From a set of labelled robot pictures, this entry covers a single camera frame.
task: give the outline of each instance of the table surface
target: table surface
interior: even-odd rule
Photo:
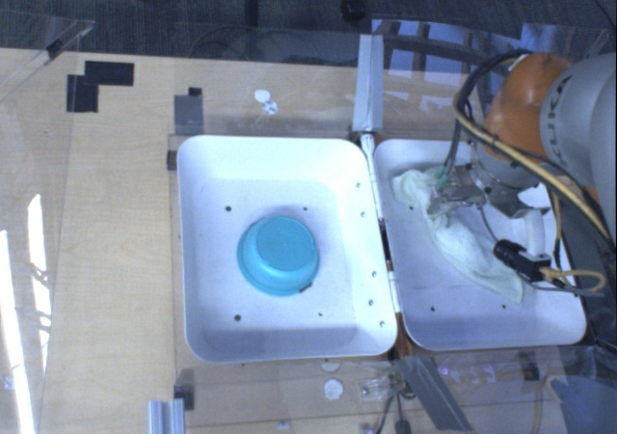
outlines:
[[[6,62],[21,54],[7,50],[3,56]],[[246,122],[241,126],[248,124],[267,133],[268,127],[280,126],[276,120],[286,121],[294,114],[303,120],[310,112],[321,124],[334,124],[328,129],[329,135],[344,135],[346,129],[339,125],[351,117],[357,71],[66,54],[51,69],[31,79],[26,95],[33,101],[54,103],[62,110],[64,76],[83,74],[87,60],[134,64],[134,84],[99,86],[98,113],[72,117],[66,175],[59,175],[59,181],[66,183],[66,192],[63,216],[55,221],[57,227],[62,226],[62,237],[54,275],[52,332],[44,388],[40,399],[33,401],[33,408],[35,415],[37,406],[41,411],[40,432],[134,434],[147,431],[148,401],[171,399],[177,379],[174,302],[178,296],[174,297],[170,173],[166,164],[169,137],[174,134],[174,96],[187,95],[189,88],[201,88],[206,128],[214,122],[234,124],[243,117]],[[392,90],[386,128],[407,128],[419,136],[447,138],[452,117],[443,101],[453,97],[463,77],[461,73],[386,72],[385,88]],[[256,89],[271,93],[282,110],[280,118],[263,114],[253,98]],[[54,138],[47,136],[42,144],[53,146]],[[48,167],[53,174],[53,165]],[[24,282],[15,280],[13,284],[31,284]],[[2,375],[10,375],[4,352],[0,352],[0,359]],[[362,379],[378,375],[378,368],[350,363],[329,372],[323,365],[323,361],[303,365],[309,367],[309,373],[301,377],[291,377],[294,374],[287,364],[221,369],[220,382],[211,385],[217,396],[212,403],[216,415],[209,414],[221,425],[194,426],[188,432],[266,433],[287,429],[295,433],[339,433],[360,432],[361,426],[374,425],[383,402],[362,403],[358,390]],[[345,386],[340,403],[344,408],[328,405],[332,400],[324,399],[324,382],[331,377],[339,377]],[[0,430],[18,432],[10,392],[2,393],[1,408],[8,414],[0,420]],[[312,409],[310,415],[295,416],[294,407],[287,405],[292,419],[288,426],[278,423],[285,418],[249,422],[251,416],[267,418],[263,409],[269,402],[275,409],[297,394],[315,398],[308,407]],[[404,407],[411,412],[414,432],[433,431],[417,400],[405,402]],[[518,420],[521,432],[526,432],[533,413],[533,402],[495,403],[490,398],[466,408],[478,432],[498,432],[505,422],[513,420]],[[389,429],[393,418],[390,415]],[[564,429],[555,403],[546,405],[542,422],[546,429],[542,432]]]

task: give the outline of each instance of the white plastic tray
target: white plastic tray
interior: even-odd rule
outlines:
[[[186,339],[214,363],[386,352],[396,337],[362,152],[346,141],[198,136],[178,152]],[[313,233],[319,273],[291,297],[242,276],[236,247],[270,215]]]
[[[441,256],[425,228],[422,215],[399,203],[391,180],[410,169],[424,170],[443,162],[449,142],[389,140],[376,150],[375,164],[394,273],[409,336],[430,350],[466,350],[571,344],[586,329],[585,314],[572,294],[536,291],[526,287],[520,304],[510,302],[460,275]],[[469,157],[461,145],[459,157]],[[522,199],[550,206],[544,188],[530,189]],[[497,237],[525,246],[522,220],[509,220],[492,209],[487,217]],[[456,215],[488,236],[476,208]],[[546,248],[550,254],[555,233],[552,214],[544,216]]]

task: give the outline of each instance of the transparent acrylic panel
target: transparent acrylic panel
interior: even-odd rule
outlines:
[[[92,26],[0,11],[2,432],[39,428],[75,96],[68,76]]]
[[[590,51],[606,51],[611,45],[602,31],[594,30],[548,28],[544,32],[543,27],[525,26],[520,38],[503,38],[432,23],[428,23],[432,25],[429,35],[438,38],[426,41],[416,34],[418,24],[410,34],[378,30],[377,23],[375,26],[375,33],[384,35],[385,41],[384,129],[380,133],[385,138],[449,139],[454,124],[452,99],[466,76],[480,62],[507,50],[509,45],[550,49],[573,60]],[[180,59],[174,64],[174,94],[180,101],[200,96],[202,125],[187,133],[183,127],[191,124],[178,123],[176,113],[175,136],[170,139],[172,153],[187,136],[200,133],[349,138],[359,35],[195,24],[179,24],[176,32],[175,56]],[[460,41],[449,41],[443,35],[448,32],[460,36]],[[480,103],[490,102],[499,78],[499,73],[494,73],[483,84],[484,91],[475,97],[478,114],[482,113]],[[258,90],[268,91],[276,103],[276,113],[268,113],[264,106],[267,103],[255,99]],[[229,425],[231,431],[234,424],[256,421],[281,422],[275,427],[288,428],[285,422],[290,420],[293,429],[296,421],[362,416],[366,421],[354,425],[354,429],[374,428],[388,395],[384,397],[381,392],[366,397],[362,390],[367,384],[382,384],[384,376],[388,377],[391,364],[385,356],[368,361],[349,358],[213,365],[193,354],[184,334],[182,244],[173,167],[170,186],[175,385],[178,393],[186,393],[194,402],[194,408],[186,413],[187,425]],[[428,353],[417,347],[414,351]],[[524,379],[527,363],[518,352],[441,354],[435,357],[435,364],[439,371],[453,371],[443,374],[443,379],[476,432],[496,432],[496,426],[512,412],[529,428],[535,428],[539,406],[544,408],[544,420],[537,431],[563,432],[559,403],[544,393],[544,385],[537,396],[538,381],[528,386]],[[540,364],[540,382],[552,374],[564,373],[556,348],[539,349],[536,362]],[[487,368],[490,364],[495,364],[493,371]],[[331,383],[331,379],[340,384]],[[328,389],[332,384],[334,392]],[[392,432],[395,409],[392,405],[387,422]],[[403,410],[412,419],[414,432],[437,432],[417,399],[404,400]]]

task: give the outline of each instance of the white cloth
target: white cloth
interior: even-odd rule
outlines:
[[[435,171],[410,170],[392,180],[392,189],[398,201],[421,209],[431,238],[454,268],[474,282],[520,303],[523,283],[513,269],[493,255],[493,243],[489,239],[473,233],[459,220],[448,218],[447,214],[428,215],[435,181]]]

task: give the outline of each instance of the office chair base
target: office chair base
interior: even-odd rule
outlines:
[[[359,21],[365,13],[366,9],[362,0],[343,0],[340,3],[340,15],[345,22]]]

